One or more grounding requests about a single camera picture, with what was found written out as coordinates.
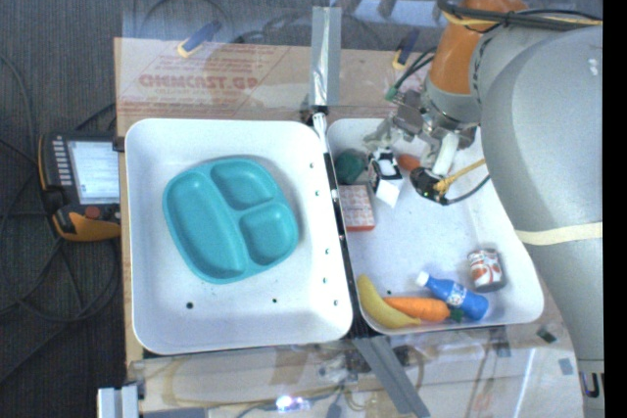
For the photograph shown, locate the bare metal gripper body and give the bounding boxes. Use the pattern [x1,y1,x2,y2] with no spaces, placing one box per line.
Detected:
[390,89,479,144]

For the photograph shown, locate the green broccoli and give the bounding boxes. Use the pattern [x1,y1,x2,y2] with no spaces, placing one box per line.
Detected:
[334,149,369,186]

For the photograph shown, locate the black and white carton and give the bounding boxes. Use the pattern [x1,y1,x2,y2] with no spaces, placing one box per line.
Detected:
[367,150,405,209]

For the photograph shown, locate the orange and white packet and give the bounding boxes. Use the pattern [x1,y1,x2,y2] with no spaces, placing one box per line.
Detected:
[337,183,377,233]

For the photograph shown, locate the white plastic tray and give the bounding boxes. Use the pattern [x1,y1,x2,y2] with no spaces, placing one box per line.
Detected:
[324,116,546,337]
[123,116,355,356]

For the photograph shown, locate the red and white can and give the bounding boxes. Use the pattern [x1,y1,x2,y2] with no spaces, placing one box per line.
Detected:
[466,248,507,294]

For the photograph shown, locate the blue bottle white cap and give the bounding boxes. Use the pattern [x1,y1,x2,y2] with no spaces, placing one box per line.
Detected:
[415,270,491,322]

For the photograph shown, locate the orange carrot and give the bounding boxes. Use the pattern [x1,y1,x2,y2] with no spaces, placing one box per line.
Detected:
[382,295,464,324]

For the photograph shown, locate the yellow banana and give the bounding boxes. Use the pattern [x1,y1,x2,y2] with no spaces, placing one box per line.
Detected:
[356,273,423,330]

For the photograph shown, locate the brown cardboard board red print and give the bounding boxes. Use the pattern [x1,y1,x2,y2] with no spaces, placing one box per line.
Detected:
[113,37,557,371]

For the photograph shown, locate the blue divided plate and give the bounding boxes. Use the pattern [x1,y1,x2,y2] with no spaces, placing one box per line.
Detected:
[161,157,302,286]

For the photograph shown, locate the black cylinder on white bracket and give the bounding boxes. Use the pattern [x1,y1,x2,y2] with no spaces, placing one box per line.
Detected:
[409,131,460,207]

